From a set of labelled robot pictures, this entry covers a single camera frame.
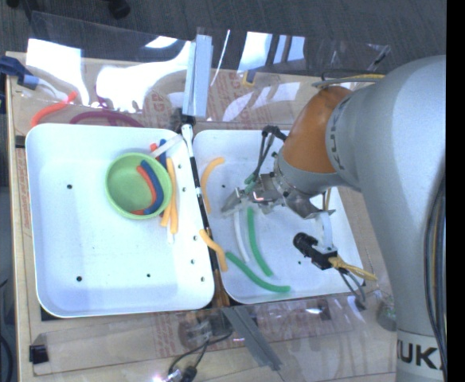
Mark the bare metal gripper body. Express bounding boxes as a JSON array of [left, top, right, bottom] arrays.
[[249, 172, 322, 219]]

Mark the green tube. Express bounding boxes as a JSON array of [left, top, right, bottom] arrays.
[[225, 251, 292, 294], [246, 206, 275, 278]]

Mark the thin black and white rod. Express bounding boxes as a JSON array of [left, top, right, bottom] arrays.
[[181, 123, 219, 272]]

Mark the long orange tube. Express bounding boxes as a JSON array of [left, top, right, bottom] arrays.
[[165, 157, 180, 235]]

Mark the short orange tube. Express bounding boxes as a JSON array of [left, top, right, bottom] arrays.
[[159, 197, 174, 228]]

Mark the long blue tube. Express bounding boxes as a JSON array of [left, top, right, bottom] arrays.
[[139, 159, 171, 216]]

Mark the white plastic tray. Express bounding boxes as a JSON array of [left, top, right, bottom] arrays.
[[192, 129, 368, 306], [25, 123, 217, 319]]

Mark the green bowl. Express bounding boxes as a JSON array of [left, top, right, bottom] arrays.
[[104, 151, 174, 220]]

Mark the purple tube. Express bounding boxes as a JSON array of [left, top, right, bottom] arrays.
[[69, 109, 147, 129]]

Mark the orange-red tube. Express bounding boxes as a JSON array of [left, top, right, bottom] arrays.
[[29, 90, 79, 128]]

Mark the black cylinder on white bracket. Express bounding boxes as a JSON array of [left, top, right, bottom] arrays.
[[293, 209, 339, 271]]

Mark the black block with thin wires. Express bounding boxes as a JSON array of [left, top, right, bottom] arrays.
[[170, 107, 194, 133]]

